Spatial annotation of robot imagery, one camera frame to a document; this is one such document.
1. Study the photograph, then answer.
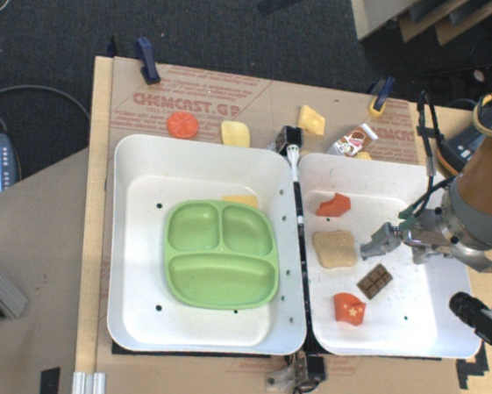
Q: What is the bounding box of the brown cardboard board red print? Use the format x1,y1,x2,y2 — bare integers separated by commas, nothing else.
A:
75,55,492,394

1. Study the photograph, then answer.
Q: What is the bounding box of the green divided plate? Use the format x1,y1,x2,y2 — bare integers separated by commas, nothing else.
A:
154,194,289,317

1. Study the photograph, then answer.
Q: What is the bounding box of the orange-red toy food piece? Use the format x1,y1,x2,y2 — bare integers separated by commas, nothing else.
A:
314,190,354,221

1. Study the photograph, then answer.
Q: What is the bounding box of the yellow cheese slice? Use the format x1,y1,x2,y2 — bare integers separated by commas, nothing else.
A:
219,190,261,210

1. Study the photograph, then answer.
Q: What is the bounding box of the black block with thin wires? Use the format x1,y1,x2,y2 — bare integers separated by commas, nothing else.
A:
276,124,306,155
303,353,331,384

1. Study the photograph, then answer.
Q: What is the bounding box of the yellow cheese wedge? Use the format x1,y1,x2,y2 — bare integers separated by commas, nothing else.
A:
296,104,329,138

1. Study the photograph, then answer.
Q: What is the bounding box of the white plastic tray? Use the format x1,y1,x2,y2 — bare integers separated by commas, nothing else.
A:
91,130,328,371
275,149,492,372

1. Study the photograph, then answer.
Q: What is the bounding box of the black cylinder on white bracket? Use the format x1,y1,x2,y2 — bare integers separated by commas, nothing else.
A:
444,257,492,347

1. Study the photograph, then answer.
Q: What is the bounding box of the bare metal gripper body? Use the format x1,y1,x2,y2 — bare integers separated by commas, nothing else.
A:
397,204,492,275

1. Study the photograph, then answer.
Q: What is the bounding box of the pale yellow rounded slice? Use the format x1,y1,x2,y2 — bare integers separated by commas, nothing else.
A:
217,119,254,150

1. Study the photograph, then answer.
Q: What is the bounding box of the orange fruit slice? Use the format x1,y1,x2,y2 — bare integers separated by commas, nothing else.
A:
165,110,203,142

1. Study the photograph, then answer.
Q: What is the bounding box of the tan bread slice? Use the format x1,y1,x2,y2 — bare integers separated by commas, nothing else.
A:
308,226,362,273

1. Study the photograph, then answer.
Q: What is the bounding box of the thin black and white rod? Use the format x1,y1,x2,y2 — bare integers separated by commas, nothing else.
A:
263,144,337,355

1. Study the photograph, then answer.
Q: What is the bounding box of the brown chocolate bar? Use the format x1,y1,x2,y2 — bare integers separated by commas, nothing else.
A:
354,261,396,303

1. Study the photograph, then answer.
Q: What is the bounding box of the red carton with yellow stars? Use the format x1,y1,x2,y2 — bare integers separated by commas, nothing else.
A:
330,290,369,326

